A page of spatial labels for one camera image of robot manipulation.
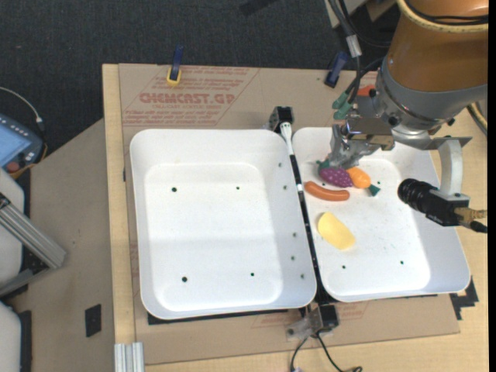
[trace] cardboard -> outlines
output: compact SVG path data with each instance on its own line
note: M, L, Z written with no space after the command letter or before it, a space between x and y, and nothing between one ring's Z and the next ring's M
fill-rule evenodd
M136 340L148 365L293 350L286 327L298 310L150 325L140 299L136 217L129 142L145 128L262 128L274 107L291 106L293 130L330 126L332 102L353 80L342 72L335 89L323 84L326 71L183 66L181 82L165 81L168 66L120 64L122 136L133 275ZM362 85L374 83L374 76ZM340 320L325 343L338 346L459 332L449 295L336 303ZM308 343L306 346L317 346Z

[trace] blue object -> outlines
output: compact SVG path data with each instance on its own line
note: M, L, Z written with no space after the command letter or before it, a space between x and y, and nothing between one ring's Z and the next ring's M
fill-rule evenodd
M174 56L172 57L172 68L170 69L169 79L176 81L179 77L179 67L181 66L181 60L183 58L184 47L180 44L176 46L174 51Z
M344 65L350 57L347 53L340 51L334 58L334 62L332 62L332 69L329 71L327 76L325 77L324 83L329 87L334 88L339 79L339 72L344 68Z

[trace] blue clamp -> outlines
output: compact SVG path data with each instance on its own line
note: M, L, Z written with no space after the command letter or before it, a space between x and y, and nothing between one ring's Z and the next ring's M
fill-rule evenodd
M339 72L344 68L346 62L350 60L350 57L347 53L340 51L334 58L332 62L332 69L329 71L327 76L325 77L325 85L334 88L339 79Z
M169 85L175 86L179 84L181 80L181 60L183 57L184 47L180 44L176 46L176 50L174 51L174 56L172 57L172 66L169 67L169 71L167 72L167 83Z

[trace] empty white tray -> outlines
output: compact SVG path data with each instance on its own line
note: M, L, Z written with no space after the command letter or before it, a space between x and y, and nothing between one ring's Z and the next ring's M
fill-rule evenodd
M304 128L293 136L302 181L322 184L315 162L330 152L331 133L331 128ZM456 230L428 220L397 195L398 185L409 177L439 187L430 153L397 143L392 151L363 157L359 167L381 189L375 197L358 188L349 188L347 201L305 193L327 292L340 301L363 301L462 291L470 272ZM316 224L324 212L352 232L356 242L351 248L338 250L319 235Z
M264 129L145 129L130 144L141 297L159 319L300 308L315 273L291 162Z

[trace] orange sausage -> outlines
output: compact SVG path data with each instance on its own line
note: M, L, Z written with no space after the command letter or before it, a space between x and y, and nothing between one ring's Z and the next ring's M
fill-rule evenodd
M320 198L329 202L343 202L350 198L350 192L347 190L324 189L323 187L312 181L308 181L305 183L305 190L316 198Z

